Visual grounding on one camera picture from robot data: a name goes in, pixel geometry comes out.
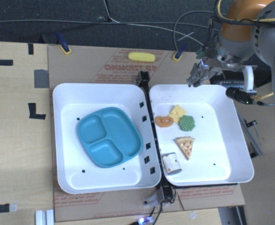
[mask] blue plate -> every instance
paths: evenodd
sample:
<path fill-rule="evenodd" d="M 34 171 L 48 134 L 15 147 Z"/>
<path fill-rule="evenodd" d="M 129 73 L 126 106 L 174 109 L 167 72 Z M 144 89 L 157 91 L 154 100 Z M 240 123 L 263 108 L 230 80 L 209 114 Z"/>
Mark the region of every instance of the blue plate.
<path fill-rule="evenodd" d="M 125 112 L 107 107 L 80 120 L 77 133 L 92 159 L 100 167 L 113 167 L 135 157 L 143 140 Z"/>

